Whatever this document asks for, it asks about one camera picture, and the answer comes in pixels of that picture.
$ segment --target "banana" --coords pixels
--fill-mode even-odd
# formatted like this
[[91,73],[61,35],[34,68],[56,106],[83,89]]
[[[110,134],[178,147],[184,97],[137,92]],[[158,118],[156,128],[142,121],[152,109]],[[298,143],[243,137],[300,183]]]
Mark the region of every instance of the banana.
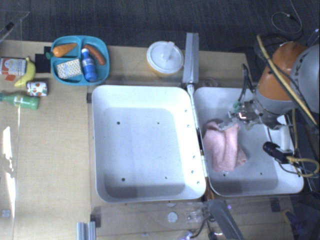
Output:
[[36,75],[36,65],[30,60],[29,57],[25,58],[26,60],[26,71],[23,77],[15,82],[15,87],[26,87],[26,83],[35,78]]

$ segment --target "hot dog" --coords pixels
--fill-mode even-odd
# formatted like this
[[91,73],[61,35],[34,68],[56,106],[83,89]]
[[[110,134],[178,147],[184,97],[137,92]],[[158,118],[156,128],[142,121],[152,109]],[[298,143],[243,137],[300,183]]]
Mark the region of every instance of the hot dog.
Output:
[[87,48],[89,50],[89,53],[92,54],[96,60],[98,61],[98,63],[103,66],[104,64],[106,64],[106,60],[104,58],[104,56],[93,46],[89,45],[89,44],[85,44],[83,46],[84,48]]

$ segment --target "pink towel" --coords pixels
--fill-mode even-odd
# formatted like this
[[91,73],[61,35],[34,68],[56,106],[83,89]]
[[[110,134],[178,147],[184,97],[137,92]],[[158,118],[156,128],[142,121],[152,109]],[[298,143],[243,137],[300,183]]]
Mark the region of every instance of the pink towel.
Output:
[[212,168],[215,172],[233,171],[243,165],[247,157],[238,143],[238,123],[220,131],[216,122],[206,124],[203,147],[212,154]]

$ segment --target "blue divided tray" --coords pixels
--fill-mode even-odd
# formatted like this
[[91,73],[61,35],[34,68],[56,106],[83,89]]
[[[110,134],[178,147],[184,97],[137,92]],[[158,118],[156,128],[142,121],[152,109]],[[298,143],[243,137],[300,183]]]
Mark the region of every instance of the blue divided tray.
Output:
[[[107,79],[109,76],[110,71],[110,60],[109,60],[109,53],[106,44],[99,38],[93,37],[93,36],[87,36],[87,35],[69,35],[69,36],[62,36],[56,39],[52,46],[51,51],[54,47],[64,44],[70,44],[70,43],[77,43],[77,46],[73,48],[70,52],[68,52],[63,57],[52,57],[50,59],[51,62],[51,71],[55,79],[57,79],[60,83],[66,84],[66,85],[72,85],[72,86],[92,86],[92,85],[99,85],[103,81]],[[61,79],[58,77],[57,72],[57,65],[60,63],[64,63],[67,61],[72,61],[75,59],[80,60],[80,64],[82,61],[81,56],[81,49],[84,47],[84,45],[91,45],[94,48],[96,48],[104,57],[105,64],[100,65],[96,58],[92,56],[94,59],[95,64],[95,71],[97,74],[97,81],[95,82],[89,82],[85,79],[84,74],[77,75],[68,79]]]

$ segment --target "table surface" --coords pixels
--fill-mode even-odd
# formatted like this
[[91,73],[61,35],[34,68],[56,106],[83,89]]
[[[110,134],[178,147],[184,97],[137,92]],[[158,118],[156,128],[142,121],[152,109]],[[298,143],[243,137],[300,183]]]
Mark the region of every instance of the table surface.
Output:
[[[0,46],[0,55],[24,58],[42,54],[48,42],[7,40]],[[182,71],[168,79],[150,72],[146,48],[108,46],[110,76],[107,84],[179,85]],[[215,79],[222,87],[241,87],[242,64],[247,63],[242,53],[199,53],[199,84]],[[44,79],[48,96],[41,97],[38,110],[21,110],[18,136],[12,135],[18,147],[14,239],[76,239],[76,224],[89,222],[92,212],[101,213],[102,227],[97,228],[97,239],[178,239],[187,229],[198,229],[199,222],[190,223],[188,214],[201,207],[200,202],[107,204],[97,199],[94,180],[93,131],[91,105],[87,93],[92,87],[70,86],[56,81],[49,73],[37,73]],[[12,82],[0,75],[1,91],[13,92]],[[10,109],[8,104],[0,104]],[[18,113],[13,114],[15,125]],[[279,199],[282,207],[291,207],[286,197]],[[246,239],[268,234],[268,239],[281,236],[293,239],[290,226],[280,213],[270,208],[269,199],[231,199],[232,215]],[[175,223],[168,222],[168,213],[178,214]],[[219,232],[214,222],[211,225]],[[0,238],[12,239],[10,225],[0,219]],[[197,239],[208,239],[203,230]]]

